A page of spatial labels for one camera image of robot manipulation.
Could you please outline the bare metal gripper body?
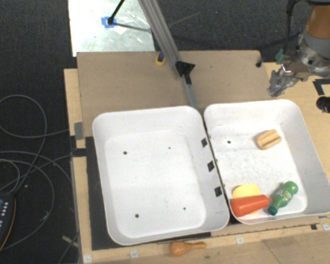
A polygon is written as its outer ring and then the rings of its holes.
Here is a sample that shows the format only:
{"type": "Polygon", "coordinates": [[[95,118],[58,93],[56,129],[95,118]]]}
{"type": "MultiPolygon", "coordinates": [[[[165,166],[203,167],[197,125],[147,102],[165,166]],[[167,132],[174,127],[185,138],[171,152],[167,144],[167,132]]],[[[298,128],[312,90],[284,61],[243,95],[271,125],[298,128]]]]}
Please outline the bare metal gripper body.
{"type": "Polygon", "coordinates": [[[289,81],[307,81],[310,76],[330,79],[330,60],[322,58],[309,47],[297,47],[286,54],[282,76],[289,81]]]}

